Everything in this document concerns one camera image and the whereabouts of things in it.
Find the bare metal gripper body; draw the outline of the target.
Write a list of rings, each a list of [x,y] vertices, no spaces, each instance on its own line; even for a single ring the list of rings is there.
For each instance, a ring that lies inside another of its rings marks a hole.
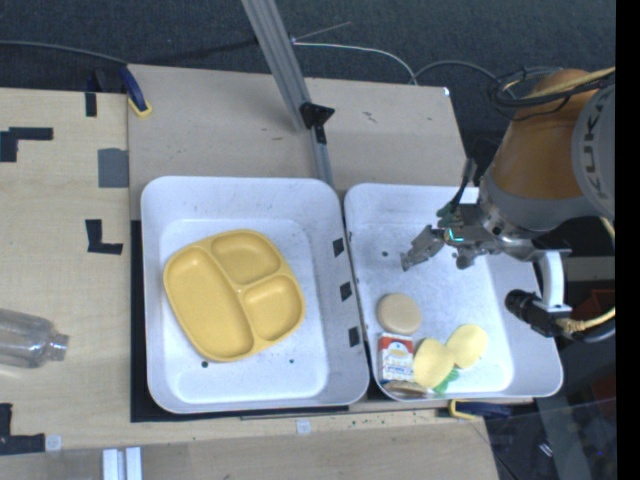
[[[438,228],[444,231],[444,243],[456,253],[460,248],[473,248],[480,256],[506,254],[523,262],[533,262],[539,256],[533,243],[536,234],[514,226],[493,203],[448,203],[438,211]]]

